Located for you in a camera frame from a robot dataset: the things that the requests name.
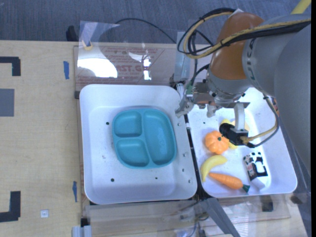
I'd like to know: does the black cylinder on white bracket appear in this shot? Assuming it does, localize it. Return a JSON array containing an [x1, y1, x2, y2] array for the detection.
[[219, 102, 249, 146]]

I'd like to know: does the orange toy pumpkin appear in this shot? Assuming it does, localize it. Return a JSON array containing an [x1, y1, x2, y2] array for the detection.
[[204, 130, 231, 156]]

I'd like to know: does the yellow banana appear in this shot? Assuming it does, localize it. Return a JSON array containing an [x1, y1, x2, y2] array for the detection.
[[199, 154, 229, 183]]

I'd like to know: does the orange carrot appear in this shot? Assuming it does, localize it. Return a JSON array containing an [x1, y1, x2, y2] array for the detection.
[[208, 172, 251, 193]]

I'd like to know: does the white plastic tray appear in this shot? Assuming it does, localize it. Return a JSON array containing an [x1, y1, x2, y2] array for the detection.
[[79, 83, 198, 205], [184, 86, 298, 198]]

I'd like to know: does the cow print milk carton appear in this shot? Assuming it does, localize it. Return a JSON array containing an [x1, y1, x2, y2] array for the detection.
[[242, 151, 269, 190]]

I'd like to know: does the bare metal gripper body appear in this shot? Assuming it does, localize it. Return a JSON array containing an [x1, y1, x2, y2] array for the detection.
[[192, 81, 235, 108]]

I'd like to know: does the blue divided plate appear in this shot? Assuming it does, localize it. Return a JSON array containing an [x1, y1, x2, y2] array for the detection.
[[111, 108, 178, 170]]

